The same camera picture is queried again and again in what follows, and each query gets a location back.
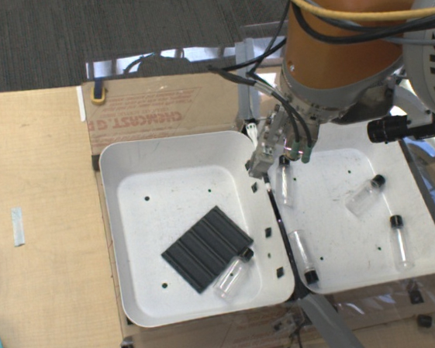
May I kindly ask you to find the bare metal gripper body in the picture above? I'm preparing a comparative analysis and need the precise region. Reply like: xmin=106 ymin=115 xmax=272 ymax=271
xmin=253 ymin=98 xmax=323 ymax=162

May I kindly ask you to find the brown cardboard board red print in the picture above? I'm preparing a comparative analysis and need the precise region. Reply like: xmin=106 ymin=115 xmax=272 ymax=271
xmin=80 ymin=41 xmax=435 ymax=348

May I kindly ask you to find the white plastic tray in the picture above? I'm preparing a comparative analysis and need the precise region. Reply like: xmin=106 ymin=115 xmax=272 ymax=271
xmin=95 ymin=123 xmax=299 ymax=332
xmin=261 ymin=109 xmax=435 ymax=301

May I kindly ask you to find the black cylinder on white bracket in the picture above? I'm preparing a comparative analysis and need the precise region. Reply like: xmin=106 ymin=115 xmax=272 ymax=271
xmin=361 ymin=81 xmax=435 ymax=147

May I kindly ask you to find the black ribbed mat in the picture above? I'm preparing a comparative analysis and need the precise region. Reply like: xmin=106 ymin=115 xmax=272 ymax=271
xmin=156 ymin=201 xmax=260 ymax=299

